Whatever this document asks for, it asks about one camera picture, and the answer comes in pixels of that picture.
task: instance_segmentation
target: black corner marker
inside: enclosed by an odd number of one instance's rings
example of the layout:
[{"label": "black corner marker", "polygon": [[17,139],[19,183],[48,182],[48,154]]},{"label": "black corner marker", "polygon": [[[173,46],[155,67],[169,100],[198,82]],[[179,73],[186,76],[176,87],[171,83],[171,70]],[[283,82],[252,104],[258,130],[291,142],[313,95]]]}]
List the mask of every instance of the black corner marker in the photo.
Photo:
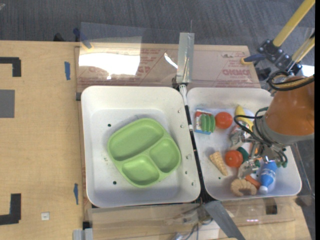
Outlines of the black corner marker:
[{"label": "black corner marker", "polygon": [[10,213],[0,215],[0,225],[17,224],[21,220],[21,194],[11,194]]},{"label": "black corner marker", "polygon": [[19,57],[0,57],[0,64],[12,64],[12,77],[21,77],[21,59]]}]

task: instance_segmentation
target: yellow tube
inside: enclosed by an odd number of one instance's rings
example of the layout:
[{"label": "yellow tube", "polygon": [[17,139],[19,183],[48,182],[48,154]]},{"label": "yellow tube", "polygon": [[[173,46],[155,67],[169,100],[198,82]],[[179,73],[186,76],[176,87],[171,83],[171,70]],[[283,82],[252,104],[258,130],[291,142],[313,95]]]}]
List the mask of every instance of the yellow tube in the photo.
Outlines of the yellow tube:
[{"label": "yellow tube", "polygon": [[295,11],[289,21],[285,24],[280,33],[272,41],[275,47],[280,47],[307,12],[311,9],[312,6],[316,3],[316,0],[304,0],[299,8]]},{"label": "yellow tube", "polygon": [[300,46],[298,50],[292,55],[293,62],[300,62],[304,56],[315,46],[315,36],[313,38],[308,38],[303,45]]}]

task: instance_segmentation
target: blue bottle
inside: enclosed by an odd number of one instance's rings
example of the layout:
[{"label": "blue bottle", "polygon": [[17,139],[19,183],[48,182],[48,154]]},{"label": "blue bottle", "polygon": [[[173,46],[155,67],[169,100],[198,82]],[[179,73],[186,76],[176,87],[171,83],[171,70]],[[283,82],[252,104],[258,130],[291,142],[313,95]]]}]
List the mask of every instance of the blue bottle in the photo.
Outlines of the blue bottle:
[{"label": "blue bottle", "polygon": [[275,161],[264,163],[260,173],[261,186],[259,192],[263,195],[268,193],[268,187],[274,182],[276,177],[277,164]]}]

